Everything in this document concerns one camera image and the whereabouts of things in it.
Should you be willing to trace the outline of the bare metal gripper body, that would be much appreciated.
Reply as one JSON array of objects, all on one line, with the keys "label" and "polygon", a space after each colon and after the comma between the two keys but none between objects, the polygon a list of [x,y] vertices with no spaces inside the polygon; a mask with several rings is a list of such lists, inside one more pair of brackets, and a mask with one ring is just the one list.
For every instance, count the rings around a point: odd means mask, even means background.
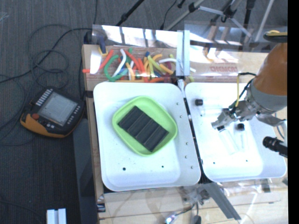
[{"label": "bare metal gripper body", "polygon": [[240,101],[236,106],[236,103],[232,108],[223,108],[217,120],[222,124],[226,122],[246,121],[252,119],[257,111],[257,106],[247,100]]}]

